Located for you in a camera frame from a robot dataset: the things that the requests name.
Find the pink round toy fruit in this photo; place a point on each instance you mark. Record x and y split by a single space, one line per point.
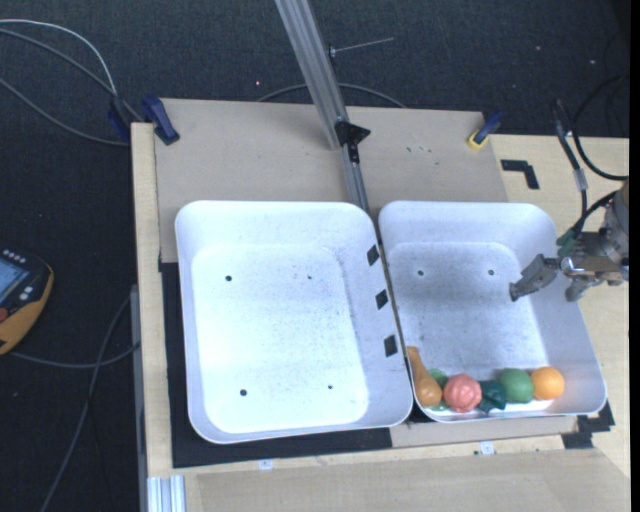
462 393

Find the orange toy gourd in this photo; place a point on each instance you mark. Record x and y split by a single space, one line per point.
427 387

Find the brown cardboard board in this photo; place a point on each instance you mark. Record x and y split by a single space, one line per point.
260 160

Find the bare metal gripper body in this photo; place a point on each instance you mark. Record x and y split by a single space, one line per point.
607 252

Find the dark green toy vegetable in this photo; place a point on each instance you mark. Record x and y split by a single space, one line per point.
492 394

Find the orange toy fruit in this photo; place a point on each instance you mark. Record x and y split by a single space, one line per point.
548 382

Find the green round toy fruit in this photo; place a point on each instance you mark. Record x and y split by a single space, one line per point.
516 385

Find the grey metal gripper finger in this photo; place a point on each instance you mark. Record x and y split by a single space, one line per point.
532 277
580 289

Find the white plastic tray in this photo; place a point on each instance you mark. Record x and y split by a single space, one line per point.
280 325
465 320

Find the light green toy vegetable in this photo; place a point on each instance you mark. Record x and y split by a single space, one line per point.
439 376

